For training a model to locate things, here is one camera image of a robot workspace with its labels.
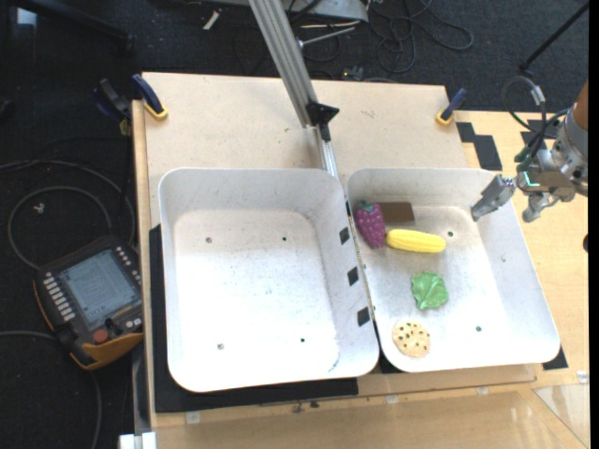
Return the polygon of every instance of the red button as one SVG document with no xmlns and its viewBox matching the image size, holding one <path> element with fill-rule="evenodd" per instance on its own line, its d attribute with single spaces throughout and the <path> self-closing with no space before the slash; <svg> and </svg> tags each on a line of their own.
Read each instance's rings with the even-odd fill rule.
<svg viewBox="0 0 599 449">
<path fill-rule="evenodd" d="M 109 340 L 109 332 L 100 327 L 94 333 L 94 343 L 95 344 L 104 344 L 107 340 Z"/>
</svg>

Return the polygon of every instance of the black carpet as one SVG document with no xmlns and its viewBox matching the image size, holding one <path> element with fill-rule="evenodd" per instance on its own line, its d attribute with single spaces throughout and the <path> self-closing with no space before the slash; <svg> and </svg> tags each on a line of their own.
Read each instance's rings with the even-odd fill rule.
<svg viewBox="0 0 599 449">
<path fill-rule="evenodd" d="M 57 184 L 84 188 L 106 205 L 122 234 L 130 234 L 133 222 L 121 210 L 118 191 L 84 170 L 119 188 L 125 174 L 132 175 L 125 173 L 126 138 L 92 98 L 101 79 L 131 97 L 130 78 L 141 71 L 277 75 L 248 7 L 181 0 L 58 1 L 135 35 L 135 48 L 123 56 L 97 36 L 43 17 L 36 27 L 16 24 L 14 9 L 8 13 L 9 25 L 0 36 L 0 96 L 14 102 L 15 112 L 0 123 L 0 331 L 48 333 L 32 290 L 33 270 L 7 238 L 12 209 L 28 193 Z M 505 110 L 502 89 L 519 65 L 587 1 L 384 0 L 370 9 L 370 24 L 307 46 L 306 65 L 314 79 L 339 80 L 355 68 L 364 80 L 445 85 L 450 97 L 465 88 L 464 109 Z M 211 30 L 202 30 L 214 10 L 220 17 Z M 305 16 L 293 27 L 305 40 L 330 30 L 302 25 L 332 22 L 338 21 Z M 548 111 L 569 107 L 589 75 L 589 11 L 529 69 Z M 537 110 L 518 85 L 509 106 Z M 135 204 L 131 181 L 126 188 Z M 34 208 L 39 203 L 43 213 Z M 24 204 L 13 227 L 22 252 L 39 264 L 106 231 L 94 204 L 58 192 Z M 129 374 L 128 356 L 95 373 L 102 396 L 98 448 L 115 448 L 120 434 L 134 430 Z M 0 338 L 0 447 L 90 447 L 96 416 L 92 378 L 57 344 L 29 336 Z"/>
</svg>

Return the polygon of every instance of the screen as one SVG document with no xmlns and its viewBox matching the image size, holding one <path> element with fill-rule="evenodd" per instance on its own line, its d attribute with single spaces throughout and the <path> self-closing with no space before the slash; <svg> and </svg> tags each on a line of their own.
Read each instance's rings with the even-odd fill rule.
<svg viewBox="0 0 599 449">
<path fill-rule="evenodd" d="M 105 250 L 65 269 L 59 278 L 70 289 L 88 326 L 104 323 L 112 312 L 139 302 L 112 250 Z"/>
</svg>

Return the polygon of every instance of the wooden table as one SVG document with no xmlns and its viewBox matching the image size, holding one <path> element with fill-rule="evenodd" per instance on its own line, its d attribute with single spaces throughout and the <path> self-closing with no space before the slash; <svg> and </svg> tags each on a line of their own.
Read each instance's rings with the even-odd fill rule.
<svg viewBox="0 0 599 449">
<path fill-rule="evenodd" d="M 300 127 L 279 79 L 159 73 L 144 78 L 169 110 L 158 122 L 140 102 L 133 107 L 146 384 L 159 448 L 590 446 L 589 385 L 578 379 L 590 369 L 589 268 L 582 249 L 588 201 L 580 196 L 522 224 L 567 368 L 373 371 L 358 378 L 357 397 L 156 413 L 148 232 L 159 223 L 160 178 L 174 167 L 319 167 L 319 161 L 314 134 Z M 330 129 L 343 185 L 361 167 L 479 166 L 456 124 L 434 121 L 447 105 L 444 87 L 314 81 L 314 88 L 321 102 L 341 109 Z M 460 111 L 456 121 L 471 123 L 478 135 L 493 135 L 503 173 L 516 174 L 512 158 L 523 146 L 522 128 L 508 113 Z M 521 213 L 526 198 L 518 193 L 513 203 Z"/>
</svg>

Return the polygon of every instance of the yellow corn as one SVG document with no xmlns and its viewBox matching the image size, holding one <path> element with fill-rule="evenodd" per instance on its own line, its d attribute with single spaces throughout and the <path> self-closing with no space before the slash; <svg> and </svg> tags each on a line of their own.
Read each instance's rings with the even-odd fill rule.
<svg viewBox="0 0 599 449">
<path fill-rule="evenodd" d="M 446 241 L 440 236 L 401 228 L 387 232 L 387 244 L 391 248 L 418 253 L 440 253 L 446 248 Z"/>
</svg>

